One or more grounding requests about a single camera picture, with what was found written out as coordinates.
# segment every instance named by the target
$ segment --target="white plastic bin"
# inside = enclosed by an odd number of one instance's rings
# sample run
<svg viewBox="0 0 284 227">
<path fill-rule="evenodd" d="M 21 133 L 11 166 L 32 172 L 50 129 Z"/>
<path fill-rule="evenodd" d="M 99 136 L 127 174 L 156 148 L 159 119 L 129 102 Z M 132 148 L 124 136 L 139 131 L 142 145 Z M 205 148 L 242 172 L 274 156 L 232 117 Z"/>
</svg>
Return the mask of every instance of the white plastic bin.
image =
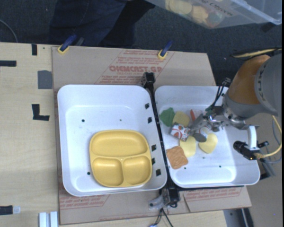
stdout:
<svg viewBox="0 0 284 227">
<path fill-rule="evenodd" d="M 252 23 L 282 23 L 282 0 L 146 0 L 212 29 Z"/>
</svg>

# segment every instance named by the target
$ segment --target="jeans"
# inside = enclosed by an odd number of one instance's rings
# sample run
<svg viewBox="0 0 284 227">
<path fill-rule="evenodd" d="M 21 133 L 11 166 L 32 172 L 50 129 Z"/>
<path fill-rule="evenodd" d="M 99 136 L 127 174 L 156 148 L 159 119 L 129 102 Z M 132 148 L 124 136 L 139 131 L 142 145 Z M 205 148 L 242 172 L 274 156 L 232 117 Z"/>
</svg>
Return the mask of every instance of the jeans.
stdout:
<svg viewBox="0 0 284 227">
<path fill-rule="evenodd" d="M 84 46 L 131 48 L 135 23 L 155 6 L 144 0 L 57 0 L 50 22 L 50 43 L 73 34 Z"/>
</svg>

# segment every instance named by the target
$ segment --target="yellow divided plate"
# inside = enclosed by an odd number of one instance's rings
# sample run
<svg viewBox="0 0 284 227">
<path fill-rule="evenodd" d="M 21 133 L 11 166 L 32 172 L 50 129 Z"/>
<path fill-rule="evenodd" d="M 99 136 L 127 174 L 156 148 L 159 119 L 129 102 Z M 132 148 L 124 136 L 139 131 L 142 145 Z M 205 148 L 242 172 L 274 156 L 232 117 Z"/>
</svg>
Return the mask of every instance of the yellow divided plate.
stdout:
<svg viewBox="0 0 284 227">
<path fill-rule="evenodd" d="M 98 132 L 90 140 L 89 155 L 93 175 L 103 186 L 132 187 L 151 178 L 150 148 L 137 131 Z"/>
</svg>

